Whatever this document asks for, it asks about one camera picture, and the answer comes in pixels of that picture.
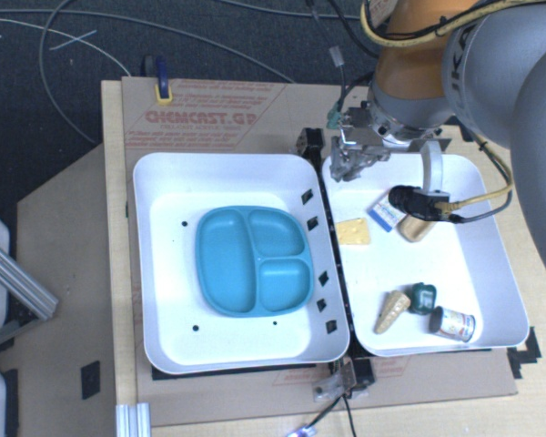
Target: wire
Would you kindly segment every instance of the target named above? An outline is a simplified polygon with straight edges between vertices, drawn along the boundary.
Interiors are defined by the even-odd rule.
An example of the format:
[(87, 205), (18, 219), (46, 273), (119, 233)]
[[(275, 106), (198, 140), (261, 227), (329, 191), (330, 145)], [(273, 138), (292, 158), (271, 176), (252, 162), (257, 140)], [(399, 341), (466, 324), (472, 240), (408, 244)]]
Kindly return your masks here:
[[(349, 25), (348, 21), (346, 20), (346, 17), (342, 13), (341, 8), (338, 6), (338, 4), (335, 2), (335, 0), (326, 0), (326, 1), (334, 9), (334, 11), (336, 12), (337, 17), (339, 18), (339, 20), (343, 24), (344, 28), (346, 29), (346, 32), (348, 33), (348, 36), (350, 37), (350, 39), (352, 39), (352, 41), (354, 41), (354, 43), (358, 46), (358, 48), (362, 52), (364, 52), (366, 55), (371, 56), (373, 58), (378, 58), (378, 55), (376, 53), (372, 52), (369, 48), (367, 48), (362, 43), (362, 41), (360, 41), (358, 36), (356, 36), (356, 34), (352, 30), (351, 26)], [(306, 0), (306, 5), (308, 6), (308, 8), (311, 11), (312, 15), (314, 16), (314, 18), (316, 18), (316, 15), (314, 15), (314, 13), (317, 14), (317, 11), (315, 9), (314, 1), (313, 0)]]
[(344, 102), (346, 100), (346, 97), (354, 87), (360, 86), (362, 83), (369, 83), (372, 77), (374, 76), (374, 70), (369, 71), (368, 73), (365, 73), (364, 75), (357, 77), (354, 81), (350, 82), (346, 89), (344, 90), (343, 95), (338, 99), (338, 112), (342, 111), (342, 108), (344, 107)]
[(352, 410), (349, 408), (348, 398), (346, 398), (346, 395), (342, 395), (342, 398), (344, 399), (344, 404), (346, 405), (346, 410), (348, 411), (348, 421), (349, 421), (349, 428), (352, 430), (352, 437), (356, 437), (356, 429), (354, 428), (354, 418), (352, 417)]
[(441, 22), (413, 33), (381, 35), (371, 23), (369, 17), (369, 2), (366, 0), (360, 9), (360, 22), (367, 36), (376, 44), (390, 47), (409, 47), (424, 44), (438, 37), (443, 37), (455, 29), (467, 25), (477, 19), (507, 8), (520, 5), (535, 5), (546, 3), (546, 0), (490, 0), (471, 9), (461, 12), (452, 18), (441, 18)]
[(332, 411), (336, 405), (339, 403), (339, 401), (342, 399), (342, 396), (344, 395), (339, 395), (339, 397), (334, 400), (328, 407), (324, 408), (320, 414), (318, 414), (312, 422), (310, 422), (306, 427), (313, 427), (315, 426), (318, 422), (320, 422), (323, 418), (326, 417), (326, 415)]
[(311, 16), (313, 17), (313, 20), (316, 23), (316, 26), (318, 27), (319, 32), (321, 33), (322, 37), (326, 41), (326, 44), (327, 44), (328, 50), (329, 50), (329, 54), (332, 57), (334, 65), (339, 70), (339, 79), (340, 79), (339, 98), (344, 98), (346, 96), (346, 75), (344, 73), (344, 60), (342, 58), (341, 53), (339, 52), (339, 45), (334, 43), (328, 29), (323, 24), (321, 24), (321, 21), (319, 20), (318, 10), (316, 9), (315, 5), (313, 4), (313, 0), (306, 0), (306, 4), (308, 5), (309, 9), (311, 10)]
[[(61, 14), (61, 13), (75, 14), (75, 15), (92, 15), (92, 16), (114, 18), (114, 19), (117, 19), (117, 20), (128, 21), (128, 22), (132, 22), (132, 23), (137, 23), (137, 24), (141, 24), (141, 25), (147, 25), (147, 26), (150, 26), (150, 27), (155, 27), (157, 29), (167, 30), (167, 31), (179, 34), (181, 36), (191, 37), (191, 38), (194, 38), (194, 39), (199, 40), (201, 42), (204, 42), (204, 43), (210, 44), (212, 46), (216, 46), (218, 48), (221, 48), (221, 49), (223, 49), (225, 51), (228, 51), (229, 53), (231, 53), (233, 55), (240, 56), (240, 57), (246, 59), (247, 61), (249, 61), (251, 63), (254, 63), (254, 64), (258, 65), (258, 66), (263, 67), (267, 71), (269, 71), (269, 72), (271, 72), (271, 73), (273, 73), (273, 74), (275, 74), (277, 76), (280, 76), (281, 78), (285, 79), (289, 83), (295, 83), (295, 81), (293, 79), (283, 75), (282, 73), (280, 73), (277, 70), (271, 68), (270, 66), (267, 66), (267, 65), (263, 64), (262, 62), (259, 62), (257, 59), (255, 59), (255, 58), (253, 58), (251, 56), (247, 56), (247, 55), (245, 55), (245, 54), (243, 54), (243, 53), (241, 53), (241, 52), (239, 52), (239, 51), (237, 51), (235, 49), (232, 49), (230, 47), (221, 45), (221, 44), (219, 44), (219, 43), (217, 43), (215, 41), (211, 41), (210, 39), (207, 39), (207, 38), (202, 37), (202, 36), (193, 35), (193, 34), (185, 32), (185, 31), (177, 30), (177, 29), (175, 29), (173, 27), (169, 27), (169, 26), (165, 26), (165, 25), (158, 25), (158, 24), (155, 24), (155, 23), (151, 23), (149, 21), (140, 20), (140, 19), (137, 19), (137, 18), (131, 18), (131, 17), (128, 17), (128, 16), (110, 15), (110, 14), (104, 14), (104, 13), (98, 13), (98, 12), (70, 12), (70, 11), (65, 11), (64, 7), (66, 5), (68, 5), (68, 4), (70, 4), (73, 1), (75, 1), (75, 0), (64, 0), (55, 10), (42, 10), (42, 9), (37, 9), (37, 10), (33, 10), (33, 9), (13, 10), (13, 9), (10, 9), (10, 10), (0, 10), (0, 13), (14, 13), (14, 12), (17, 12), (17, 13), (49, 13), (50, 14), (45, 26), (43, 26), (43, 34), (41, 36), (40, 44), (39, 44), (39, 56), (38, 56), (39, 62), (38, 62), (38, 65), (39, 65), (39, 72), (40, 72), (41, 80), (43, 82), (43, 86), (45, 88), (46, 95), (48, 96), (51, 104), (54, 106), (54, 108), (59, 113), (59, 115), (61, 115), (61, 117), (65, 120), (65, 122), (71, 128), (73, 128), (77, 134), (79, 134), (82, 138), (84, 138), (86, 141), (88, 141), (88, 142), (90, 142), (92, 144), (96, 144), (97, 141), (95, 141), (90, 136), (86, 135), (65, 114), (63, 109), (56, 102), (55, 97), (53, 96), (53, 93), (52, 93), (52, 91), (50, 89), (50, 86), (48, 85), (48, 82), (46, 80), (45, 65), (44, 65), (44, 47), (45, 47), (46, 34), (48, 32), (56, 32), (56, 31), (52, 31), (50, 29), (50, 25), (53, 24), (56, 16), (58, 14)], [(274, 9), (255, 6), (255, 5), (243, 4), (243, 3), (236, 2), (236, 1), (233, 1), (233, 0), (212, 0), (212, 1), (216, 1), (216, 2), (219, 2), (219, 3), (222, 3), (222, 4), (226, 4), (226, 5), (233, 5), (233, 6), (237, 6), (237, 7), (240, 7), (240, 8), (253, 10), (253, 11), (259, 11), (259, 12), (262, 12), (262, 13), (273, 14), (273, 15), (283, 15), (283, 16), (291, 16), (291, 17), (310, 17), (309, 14), (301, 14), (301, 13), (295, 13), (295, 12), (282, 11), (282, 10), (274, 10)], [(327, 19), (332, 19), (332, 18), (339, 17), (342, 20), (342, 22), (344, 22), (345, 24), (346, 24), (347, 19), (353, 19), (353, 20), (358, 20), (359, 19), (356, 16), (343, 15), (341, 13), (341, 11), (340, 11), (339, 15), (318, 15), (318, 17), (319, 18), (327, 18)]]
[(510, 168), (506, 165), (506, 163), (497, 156), (488, 146), (487, 142), (483, 141), (479, 136), (472, 134), (469, 130), (466, 130), (466, 133), (470, 135), (473, 140), (480, 146), (480, 150), (485, 153), (485, 155), (490, 159), (491, 163), (494, 165), (496, 169), (499, 170), (501, 176), (506, 182), (506, 186), (502, 189), (499, 189), (497, 191), (482, 194), (480, 196), (476, 196), (474, 198), (468, 198), (464, 199), (462, 201), (457, 202), (438, 202), (435, 204), (435, 207), (440, 209), (444, 214), (450, 214), (453, 210), (458, 210), (460, 208), (464, 208), (466, 206), (469, 206), (471, 204), (475, 204), (477, 202), (482, 202), (483, 200), (491, 200), (494, 198), (499, 198), (503, 195), (507, 195), (506, 201), (503, 205), (500, 207), (493, 209), (489, 212), (485, 212), (483, 214), (480, 214), (478, 216), (465, 218), (462, 216), (450, 214), (449, 220), (453, 223), (470, 223), (472, 221), (485, 219), (491, 215), (497, 214), (507, 208), (511, 203), (512, 198), (512, 189), (513, 189), (513, 178), (511, 174)]
[[(41, 25), (32, 25), (30, 23), (27, 23), (26, 21), (18, 21), (16, 19), (7, 19), (7, 18), (0, 18), (0, 23), (11, 23), (11, 24), (14, 24), (14, 25), (22, 25), (24, 27), (32, 27), (34, 29), (40, 29), (42, 30), (43, 27)], [(86, 40), (83, 40), (83, 39), (80, 39), (80, 38), (77, 38), (75, 36), (71, 36), (70, 34), (66, 34), (66, 33), (63, 33), (61, 31), (57, 31), (55, 29), (49, 29), (50, 32), (54, 33), (54, 34), (59, 34), (60, 36), (63, 36), (63, 37), (67, 37), (68, 39), (70, 40), (74, 40), (74, 41), (77, 41), (81, 44), (85, 44), (86, 46), (88, 47), (91, 47), (93, 48), (94, 50), (96, 50), (97, 52), (99, 52), (101, 55), (103, 56), (106, 56), (107, 58), (109, 58), (112, 62), (114, 62), (117, 66), (119, 66), (123, 71), (124, 73), (126, 73), (127, 76), (131, 76), (131, 73), (129, 72), (129, 70), (125, 67), (125, 65), (123, 65), (119, 60), (117, 60), (114, 56), (112, 56), (111, 54), (109, 54), (108, 52), (106, 52), (105, 50), (103, 50), (101, 47), (98, 47), (94, 44), (91, 44), (90, 42), (87, 42)]]
[[(12, 8), (12, 9), (4, 9), (4, 10), (1, 9), (0, 10), (0, 14), (8, 14), (8, 13), (19, 13), (19, 14), (48, 13), (48, 14), (50, 14), (52, 12), (53, 12), (53, 10), (48, 10), (48, 9), (43, 9), (43, 8), (37, 8), (37, 9), (14, 9), (14, 8)], [(293, 79), (291, 79), (290, 77), (285, 76), (283, 73), (280, 73), (275, 68), (260, 62), (259, 60), (257, 60), (256, 58), (254, 58), (252, 56), (249, 56), (247, 54), (239, 52), (238, 50), (236, 50), (234, 48), (231, 48), (229, 46), (224, 46), (223, 44), (220, 44), (219, 42), (215, 42), (215, 41), (213, 41), (211, 39), (208, 39), (206, 37), (198, 36), (196, 34), (192, 34), (192, 33), (186, 32), (186, 31), (182, 31), (180, 29), (175, 29), (174, 27), (170, 27), (170, 26), (167, 26), (167, 25), (160, 25), (158, 23), (153, 23), (151, 21), (147, 21), (147, 20), (144, 20), (144, 19), (133, 18), (133, 17), (130, 17), (130, 16), (114, 15), (114, 14), (109, 14), (109, 13), (100, 13), (100, 12), (93, 12), (93, 11), (61, 10), (59, 13), (61, 15), (83, 15), (83, 16), (93, 16), (93, 17), (101, 17), (101, 18), (107, 18), (107, 19), (116, 19), (117, 21), (125, 21), (125, 22), (128, 22), (128, 23), (145, 25), (145, 26), (148, 26), (148, 27), (153, 27), (155, 29), (160, 29), (160, 30), (163, 30), (163, 31), (168, 31), (168, 32), (171, 32), (171, 33), (174, 33), (174, 34), (178, 34), (179, 36), (189, 37), (189, 38), (195, 39), (195, 40), (197, 40), (199, 42), (209, 44), (210, 46), (214, 46), (216, 48), (220, 48), (222, 50), (225, 50), (225, 51), (229, 52), (232, 55), (239, 56), (239, 57), (247, 60), (250, 63), (253, 63), (253, 64), (257, 65), (257, 66), (262, 67), (263, 69), (269, 71), (270, 73), (281, 77), (282, 79), (288, 81), (291, 84), (295, 83), (295, 81)]]

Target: cardboard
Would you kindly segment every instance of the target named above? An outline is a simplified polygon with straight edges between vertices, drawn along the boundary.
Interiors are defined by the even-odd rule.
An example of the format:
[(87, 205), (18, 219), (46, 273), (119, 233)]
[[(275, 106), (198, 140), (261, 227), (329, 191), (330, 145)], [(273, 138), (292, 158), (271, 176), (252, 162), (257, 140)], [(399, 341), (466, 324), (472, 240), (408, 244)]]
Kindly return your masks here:
[[(136, 162), (153, 151), (293, 153), (303, 127), (325, 127), (339, 88), (173, 80), (174, 102), (161, 107), (156, 103), (155, 82), (154, 78), (122, 80), (138, 401), (150, 404), (153, 426), (317, 412), (324, 403), (314, 401), (312, 384), (329, 376), (328, 364), (154, 380), (143, 347), (131, 177)], [(354, 89), (348, 102), (359, 104), (365, 96), (365, 88)], [(328, 138), (326, 134), (325, 155)], [(371, 363), (376, 383), (368, 394), (350, 401), (353, 408), (517, 392), (504, 349), (373, 357)]]

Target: blue plate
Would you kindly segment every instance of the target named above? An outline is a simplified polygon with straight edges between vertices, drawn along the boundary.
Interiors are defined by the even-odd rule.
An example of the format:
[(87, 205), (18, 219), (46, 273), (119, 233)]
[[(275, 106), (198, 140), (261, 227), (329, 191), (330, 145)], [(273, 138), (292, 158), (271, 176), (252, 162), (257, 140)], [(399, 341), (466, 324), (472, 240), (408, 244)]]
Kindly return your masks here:
[(313, 292), (306, 235), (283, 210), (215, 208), (197, 227), (196, 263), (202, 294), (235, 317), (287, 314)]

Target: white tray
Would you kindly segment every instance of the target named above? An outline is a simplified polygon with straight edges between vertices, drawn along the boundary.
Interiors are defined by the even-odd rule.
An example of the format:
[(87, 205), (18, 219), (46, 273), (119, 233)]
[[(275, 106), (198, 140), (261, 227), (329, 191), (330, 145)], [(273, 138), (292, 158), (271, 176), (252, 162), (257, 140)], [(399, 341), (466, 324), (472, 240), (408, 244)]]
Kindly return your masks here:
[[(365, 218), (368, 246), (339, 247), (346, 278), (354, 331), (362, 346), (378, 356), (460, 351), (515, 346), (525, 341), (529, 324), (493, 217), (468, 224), (438, 223), (421, 242), (410, 243), (396, 229), (386, 232), (367, 211), (396, 185), (422, 186), (420, 154), (393, 154), (337, 183), (323, 178), (335, 222)], [(443, 156), (443, 190), (451, 200), (485, 193), (479, 171), (466, 158)], [(488, 201), (457, 213), (479, 215)], [(404, 312), (386, 332), (374, 333), (386, 295), (417, 282), (435, 285), (437, 305), (471, 314), (476, 330), (471, 341), (449, 340), (428, 332), (429, 316)]]
[[(158, 369), (183, 374), (330, 362), (343, 356), (349, 327), (318, 178), (306, 160), (153, 153), (137, 162), (134, 188), (144, 343)], [(302, 195), (309, 190), (312, 198), (304, 204)], [(280, 208), (301, 224), (315, 282), (306, 306), (275, 317), (233, 318), (205, 302), (195, 265), (197, 223), (213, 208), (238, 205)], [(314, 217), (318, 225), (308, 230)]]

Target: can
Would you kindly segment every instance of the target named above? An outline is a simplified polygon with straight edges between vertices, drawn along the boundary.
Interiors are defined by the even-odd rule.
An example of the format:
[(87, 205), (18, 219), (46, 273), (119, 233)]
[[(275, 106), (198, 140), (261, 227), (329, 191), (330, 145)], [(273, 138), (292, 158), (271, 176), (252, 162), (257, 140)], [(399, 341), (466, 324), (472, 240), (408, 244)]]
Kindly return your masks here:
[(475, 318), (438, 306), (430, 314), (429, 332), (449, 339), (469, 341), (475, 332)]

